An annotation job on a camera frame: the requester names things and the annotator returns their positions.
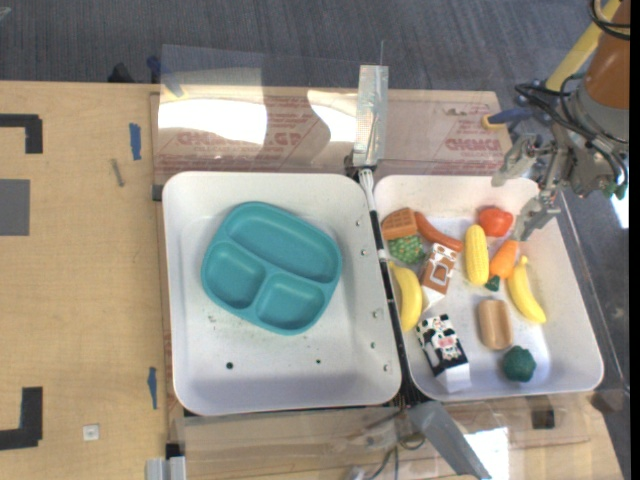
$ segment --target yellow banana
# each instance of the yellow banana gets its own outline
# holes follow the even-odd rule
[[[399,288],[400,300],[400,326],[403,332],[413,329],[420,320],[422,314],[422,288],[415,272],[409,268],[399,267],[393,261],[389,262],[389,268]]]
[[[529,278],[527,277],[528,262],[529,260],[526,256],[520,256],[520,261],[518,261],[511,275],[507,278],[507,286],[509,287],[511,299],[518,310],[529,320],[543,324],[547,321],[547,317],[531,293]]]

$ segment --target wooden board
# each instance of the wooden board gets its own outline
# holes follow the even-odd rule
[[[0,112],[38,114],[44,130],[43,154],[27,155],[24,130],[0,128],[0,178],[31,186],[29,236],[0,237],[0,429],[17,427],[23,387],[43,388],[44,411],[37,447],[0,451],[3,478],[142,479],[164,456],[153,89],[0,82]]]

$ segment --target teal divided plate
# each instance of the teal divided plate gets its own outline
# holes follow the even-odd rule
[[[324,231],[276,206],[248,202],[220,225],[200,277],[223,309],[293,335],[322,316],[341,272],[340,249]]]

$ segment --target toy broccoli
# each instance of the toy broccoli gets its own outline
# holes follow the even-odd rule
[[[500,276],[493,276],[489,279],[489,282],[484,285],[485,288],[488,288],[492,292],[497,292],[500,289]]]
[[[425,257],[422,242],[418,235],[410,235],[395,240],[389,240],[391,256],[404,263],[412,265]]]
[[[502,360],[502,371],[507,379],[516,382],[529,382],[536,369],[536,361],[531,352],[520,345],[511,348]]]

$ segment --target gray carpet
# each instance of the gray carpet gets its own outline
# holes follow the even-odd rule
[[[390,87],[490,90],[503,108],[512,106],[516,83],[550,75],[589,23],[585,0],[0,0],[1,7],[11,8],[0,19],[4,80],[106,82],[122,62],[149,82],[146,59],[164,44],[377,63],[384,42]],[[567,199],[584,249],[575,266],[593,280],[604,339],[613,337],[619,360],[607,365],[605,384],[628,388],[628,230],[600,194]],[[629,393],[604,404],[627,477]]]

